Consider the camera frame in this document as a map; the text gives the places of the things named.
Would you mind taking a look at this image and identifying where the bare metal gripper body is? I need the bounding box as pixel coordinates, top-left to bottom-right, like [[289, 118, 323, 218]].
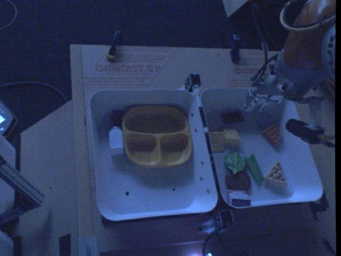
[[255, 82, 298, 104]]

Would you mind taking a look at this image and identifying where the black cylinder on white bracket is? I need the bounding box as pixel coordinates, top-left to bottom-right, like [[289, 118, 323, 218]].
[[285, 97, 327, 145]]

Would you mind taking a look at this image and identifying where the brown burger patty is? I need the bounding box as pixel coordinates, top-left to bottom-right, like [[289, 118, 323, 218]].
[[224, 169, 252, 192]]

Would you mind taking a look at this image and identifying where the dark brown square biscuit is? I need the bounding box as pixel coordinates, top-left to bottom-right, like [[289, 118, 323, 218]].
[[221, 111, 245, 125]]

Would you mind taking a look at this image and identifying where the yellow cheese block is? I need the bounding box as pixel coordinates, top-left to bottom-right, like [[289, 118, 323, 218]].
[[222, 127, 241, 145]]

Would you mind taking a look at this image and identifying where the purple and white carton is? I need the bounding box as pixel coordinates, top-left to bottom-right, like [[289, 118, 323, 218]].
[[226, 190, 252, 207]]

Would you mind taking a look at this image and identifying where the black block with thin wires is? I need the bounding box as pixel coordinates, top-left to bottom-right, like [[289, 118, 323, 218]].
[[198, 209, 236, 233], [183, 73, 202, 93]]

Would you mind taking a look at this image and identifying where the orange waffle piece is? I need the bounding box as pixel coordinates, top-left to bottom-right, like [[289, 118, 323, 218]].
[[261, 123, 283, 147]]

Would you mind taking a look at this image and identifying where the beige pizza slice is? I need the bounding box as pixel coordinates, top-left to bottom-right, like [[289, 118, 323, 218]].
[[265, 161, 288, 188]]

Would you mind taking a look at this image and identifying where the green lettuce leaf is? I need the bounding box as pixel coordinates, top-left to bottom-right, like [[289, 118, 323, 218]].
[[223, 151, 247, 174]]

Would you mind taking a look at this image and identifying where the green packet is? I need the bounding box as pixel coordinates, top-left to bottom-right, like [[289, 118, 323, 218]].
[[245, 154, 265, 185]]

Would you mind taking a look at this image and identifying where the white plastic bottle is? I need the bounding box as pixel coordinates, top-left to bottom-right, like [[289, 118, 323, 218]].
[[108, 126, 125, 156]]

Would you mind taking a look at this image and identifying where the white plastic tray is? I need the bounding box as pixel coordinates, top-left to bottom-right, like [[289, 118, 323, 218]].
[[88, 89, 219, 222], [200, 87, 324, 209]]

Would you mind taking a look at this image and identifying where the pale yellow bread cube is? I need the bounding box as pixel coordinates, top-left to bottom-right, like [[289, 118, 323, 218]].
[[209, 131, 226, 153]]

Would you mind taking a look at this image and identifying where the brown cardboard board red print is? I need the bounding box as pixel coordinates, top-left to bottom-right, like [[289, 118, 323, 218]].
[[69, 44, 336, 253]]

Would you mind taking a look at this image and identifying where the yellow divided plate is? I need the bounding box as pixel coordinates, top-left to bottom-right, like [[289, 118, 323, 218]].
[[121, 104, 193, 168]]

